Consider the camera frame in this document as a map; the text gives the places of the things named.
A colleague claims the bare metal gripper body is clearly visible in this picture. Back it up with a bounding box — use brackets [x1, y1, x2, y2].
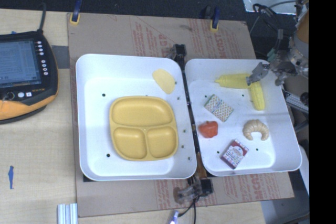
[268, 49, 310, 80]

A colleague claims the yellow corn cob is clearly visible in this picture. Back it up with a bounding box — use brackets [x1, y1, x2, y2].
[214, 73, 253, 90]
[248, 79, 266, 111]

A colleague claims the white patterned carton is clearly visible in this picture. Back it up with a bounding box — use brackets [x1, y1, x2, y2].
[203, 93, 235, 123]

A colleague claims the beige croissant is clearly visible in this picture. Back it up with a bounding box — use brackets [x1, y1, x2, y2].
[242, 119, 270, 142]

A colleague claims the white plastic tray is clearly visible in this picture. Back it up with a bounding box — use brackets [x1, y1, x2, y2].
[75, 53, 198, 182]
[184, 58, 303, 177]

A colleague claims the orange red bell pepper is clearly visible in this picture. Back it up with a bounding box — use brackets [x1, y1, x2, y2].
[197, 120, 219, 139]

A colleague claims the red printed carton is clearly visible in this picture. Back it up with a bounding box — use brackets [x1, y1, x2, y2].
[219, 138, 249, 170]

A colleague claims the thin black rod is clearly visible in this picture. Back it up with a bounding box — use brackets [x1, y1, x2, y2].
[177, 54, 203, 179]

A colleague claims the pale yellow oval chip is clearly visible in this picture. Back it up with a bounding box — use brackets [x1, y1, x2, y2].
[152, 68, 176, 95]

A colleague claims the yellow divided plate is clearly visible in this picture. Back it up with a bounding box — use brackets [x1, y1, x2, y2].
[109, 95, 180, 162]

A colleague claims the brown cardboard board red print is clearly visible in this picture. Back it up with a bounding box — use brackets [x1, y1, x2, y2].
[66, 12, 295, 218]

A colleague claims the black block with wires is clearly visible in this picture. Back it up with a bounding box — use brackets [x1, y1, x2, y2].
[200, 178, 214, 196]
[171, 44, 187, 60]

